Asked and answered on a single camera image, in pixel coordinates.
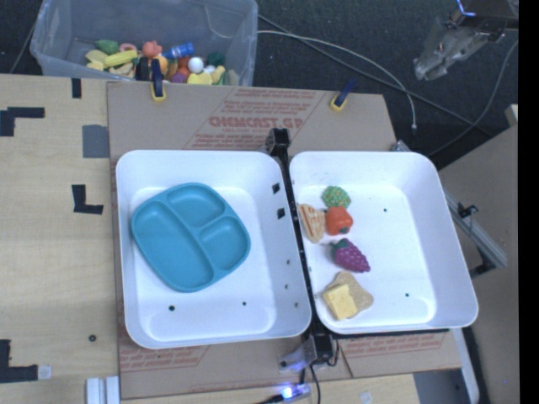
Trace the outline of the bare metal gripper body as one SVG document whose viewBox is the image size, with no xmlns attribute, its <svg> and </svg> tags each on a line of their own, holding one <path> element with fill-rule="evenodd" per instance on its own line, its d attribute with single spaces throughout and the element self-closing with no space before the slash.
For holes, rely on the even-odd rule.
<svg viewBox="0 0 539 404">
<path fill-rule="evenodd" d="M 456 27 L 497 40 L 506 31 L 519 30 L 519 0 L 455 0 L 456 9 L 449 16 Z"/>
</svg>

